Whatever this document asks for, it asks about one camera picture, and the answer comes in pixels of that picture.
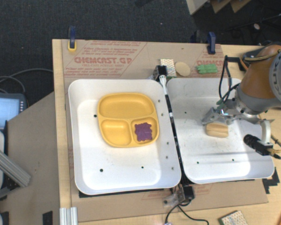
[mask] black floor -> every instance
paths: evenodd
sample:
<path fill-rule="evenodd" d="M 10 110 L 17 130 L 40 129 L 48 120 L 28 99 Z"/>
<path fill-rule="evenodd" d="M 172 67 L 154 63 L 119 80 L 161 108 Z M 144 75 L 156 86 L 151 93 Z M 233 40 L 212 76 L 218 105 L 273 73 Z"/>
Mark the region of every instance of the black floor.
<path fill-rule="evenodd" d="M 67 38 L 69 25 L 76 27 L 78 39 L 187 43 L 200 31 L 204 42 L 213 31 L 220 44 L 257 45 L 281 42 L 281 16 L 263 22 L 259 32 L 251 26 L 226 29 L 280 13 L 281 0 L 252 0 L 237 13 L 227 5 L 217 14 L 207 3 L 193 16 L 185 0 L 0 0 L 0 76 L 52 69 L 52 39 Z M 50 72 L 32 71 L 15 78 L 25 86 L 30 105 L 53 91 Z M 22 92 L 11 79 L 0 89 Z"/>

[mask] blue clamp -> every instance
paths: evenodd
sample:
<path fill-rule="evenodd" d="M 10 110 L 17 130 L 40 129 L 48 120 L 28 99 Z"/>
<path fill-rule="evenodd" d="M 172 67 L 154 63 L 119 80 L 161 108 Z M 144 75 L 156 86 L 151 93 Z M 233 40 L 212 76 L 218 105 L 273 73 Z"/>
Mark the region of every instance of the blue clamp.
<path fill-rule="evenodd" d="M 75 41 L 75 33 L 76 33 L 76 30 L 75 30 L 75 27 L 74 26 L 70 26 L 69 27 L 69 41 L 67 43 L 67 48 L 70 52 L 75 52 L 76 49 L 77 49 L 77 44 L 76 44 L 76 41 Z"/>
<path fill-rule="evenodd" d="M 215 54 L 215 34 L 214 32 L 209 32 L 208 36 L 207 36 L 207 42 L 208 42 L 208 46 L 207 46 L 207 51 L 208 54 Z"/>

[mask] yellow plate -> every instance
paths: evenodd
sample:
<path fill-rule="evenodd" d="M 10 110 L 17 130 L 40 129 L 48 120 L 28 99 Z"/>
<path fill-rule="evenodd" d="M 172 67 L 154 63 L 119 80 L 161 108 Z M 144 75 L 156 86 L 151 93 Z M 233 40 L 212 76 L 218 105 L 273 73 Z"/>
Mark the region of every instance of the yellow plate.
<path fill-rule="evenodd" d="M 125 92 L 106 95 L 99 100 L 97 116 L 103 139 L 113 147 L 144 146 L 158 138 L 156 109 L 152 100 L 144 94 Z M 135 132 L 140 126 L 147 128 L 145 137 Z"/>

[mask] wooden table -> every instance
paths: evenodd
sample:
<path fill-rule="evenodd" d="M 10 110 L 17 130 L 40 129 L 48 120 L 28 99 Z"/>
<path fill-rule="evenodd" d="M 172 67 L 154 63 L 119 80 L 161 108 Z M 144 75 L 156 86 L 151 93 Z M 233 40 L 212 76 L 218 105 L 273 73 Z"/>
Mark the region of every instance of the wooden table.
<path fill-rule="evenodd" d="M 239 57 L 242 53 L 252 51 L 256 46 L 240 46 L 240 45 L 222 45 L 222 51 L 230 57 Z M 56 108 L 56 126 L 57 126 L 57 146 L 58 146 L 58 167 L 59 167 L 59 198 L 61 208 L 70 208 L 70 176 L 69 176 L 69 161 L 67 147 L 67 125 L 65 112 L 65 90 L 63 77 L 63 58 L 62 58 L 62 43 L 61 40 L 55 39 L 52 42 L 53 50 L 53 69 L 54 69 L 54 91 L 55 91 L 55 108 Z M 240 72 L 237 64 L 229 64 L 231 76 L 242 79 L 243 72 Z M 272 133 L 281 141 L 281 110 L 270 110 L 262 118 L 275 119 L 272 123 Z M 188 212 L 193 218 L 203 218 L 209 221 L 209 224 L 219 224 L 218 218 L 230 214 L 236 210 L 241 210 L 250 225 L 277 225 L 281 219 L 281 160 L 274 160 L 274 165 L 277 169 L 280 183 L 278 186 L 270 187 L 268 195 L 269 203 L 227 207 L 210 210 L 198 210 Z M 79 223 L 81 225 L 163 225 L 166 214 L 118 218 L 110 220 L 100 220 L 92 222 Z M 202 222 L 190 221 L 181 212 L 174 212 L 170 215 L 169 221 L 173 224 L 188 225 L 188 224 L 204 224 Z"/>

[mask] white tray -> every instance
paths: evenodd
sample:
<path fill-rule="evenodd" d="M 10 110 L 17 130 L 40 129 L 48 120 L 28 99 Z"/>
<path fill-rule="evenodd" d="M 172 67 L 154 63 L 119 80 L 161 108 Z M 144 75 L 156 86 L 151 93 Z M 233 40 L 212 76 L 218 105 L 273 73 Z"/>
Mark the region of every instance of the white tray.
<path fill-rule="evenodd" d="M 187 178 L 199 184 L 270 177 L 274 164 L 243 142 L 246 134 L 261 138 L 261 126 L 247 121 L 229 125 L 227 138 L 206 135 L 201 119 L 219 100 L 217 78 L 175 78 L 168 84 L 177 138 Z M 228 80 L 222 82 L 222 94 Z"/>
<path fill-rule="evenodd" d="M 143 147 L 115 148 L 101 136 L 97 104 L 118 92 L 138 92 L 154 103 L 160 134 Z M 152 80 L 81 79 L 68 89 L 74 150 L 74 176 L 87 195 L 172 188 L 181 170 L 162 86 Z"/>

